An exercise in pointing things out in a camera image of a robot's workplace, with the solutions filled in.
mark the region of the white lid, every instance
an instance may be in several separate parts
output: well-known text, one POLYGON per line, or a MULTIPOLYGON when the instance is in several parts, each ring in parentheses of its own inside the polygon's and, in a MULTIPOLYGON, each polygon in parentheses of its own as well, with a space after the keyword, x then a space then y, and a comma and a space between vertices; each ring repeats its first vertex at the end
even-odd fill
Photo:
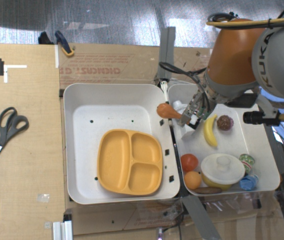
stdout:
POLYGON ((239 159, 223 153, 204 158, 201 170, 212 182, 224 185, 237 183, 245 174, 245 168, 239 159))

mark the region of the black handle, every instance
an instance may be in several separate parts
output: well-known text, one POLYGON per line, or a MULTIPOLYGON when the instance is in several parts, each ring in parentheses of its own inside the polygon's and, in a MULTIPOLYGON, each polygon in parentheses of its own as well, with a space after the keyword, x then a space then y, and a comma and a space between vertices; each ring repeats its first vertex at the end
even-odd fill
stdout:
POLYGON ((5 144, 16 134, 27 130, 29 127, 29 122, 27 117, 23 115, 17 115, 17 110, 14 107, 8 107, 0 115, 0 146, 4 147, 5 144), (12 110, 13 113, 8 117, 6 125, 2 127, 2 120, 5 114, 12 110), (25 124, 19 128, 17 125, 24 122, 25 124))
POLYGON ((14 117, 12 127, 7 132, 6 142, 8 142, 16 134, 27 130, 29 126, 30 126, 30 124, 29 124, 26 116, 18 115, 16 117, 14 117), (17 128, 17 125, 21 122, 24 122, 25 124, 23 126, 17 128))
POLYGON ((17 115, 17 110, 14 107, 8 107, 0 115, 0 146, 4 146, 7 142, 7 132, 13 124, 13 118, 17 115), (13 111, 6 121, 6 125, 2 127, 2 120, 8 111, 13 111))
POLYGON ((59 30, 57 30, 57 31, 55 32, 55 36, 56 36, 56 38, 57 38, 57 42, 60 42, 61 45, 62 45, 62 47, 64 48, 64 50, 65 50, 68 54, 70 54, 70 53, 72 52, 72 50, 71 50, 71 48, 70 48, 70 46, 69 46, 69 44, 68 44, 66 38, 63 36, 63 34, 62 34, 59 30))

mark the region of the orange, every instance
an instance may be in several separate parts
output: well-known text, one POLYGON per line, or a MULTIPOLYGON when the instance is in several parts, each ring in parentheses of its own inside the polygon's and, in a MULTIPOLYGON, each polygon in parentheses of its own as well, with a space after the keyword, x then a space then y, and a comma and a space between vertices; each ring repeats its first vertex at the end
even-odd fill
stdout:
POLYGON ((197 171, 189 171, 184 176, 185 185, 190 189, 197 189, 202 182, 202 177, 197 171))

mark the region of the tape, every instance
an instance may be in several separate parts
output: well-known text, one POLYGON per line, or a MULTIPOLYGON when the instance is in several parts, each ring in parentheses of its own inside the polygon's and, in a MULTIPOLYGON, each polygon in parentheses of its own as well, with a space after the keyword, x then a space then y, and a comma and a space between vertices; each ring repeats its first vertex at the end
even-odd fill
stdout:
POLYGON ((38 194, 37 201, 41 203, 48 203, 50 201, 50 194, 38 194))
POLYGON ((55 45, 55 68, 58 69, 58 67, 60 66, 59 63, 59 57, 58 57, 58 45, 55 45))
POLYGON ((8 83, 8 68, 25 69, 27 65, 4 65, 4 83, 8 83))

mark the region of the black clip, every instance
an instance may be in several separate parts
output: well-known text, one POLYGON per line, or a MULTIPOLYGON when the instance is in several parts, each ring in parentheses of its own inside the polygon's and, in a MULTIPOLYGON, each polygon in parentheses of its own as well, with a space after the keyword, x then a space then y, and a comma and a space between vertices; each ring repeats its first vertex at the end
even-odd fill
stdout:
POLYGON ((41 32, 41 35, 38 38, 38 43, 40 45, 53 45, 54 43, 48 38, 47 33, 41 32))

